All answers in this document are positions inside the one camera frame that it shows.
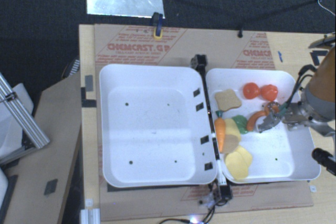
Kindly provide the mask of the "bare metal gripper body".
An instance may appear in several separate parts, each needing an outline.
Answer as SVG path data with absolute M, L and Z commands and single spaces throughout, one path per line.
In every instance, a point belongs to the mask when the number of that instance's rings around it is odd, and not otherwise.
M 322 102 L 309 104 L 308 102 L 292 103 L 287 110 L 283 122 L 288 125 L 304 125 L 312 128 L 324 137 L 335 135 L 335 129 L 328 125 L 335 119 L 335 104 Z

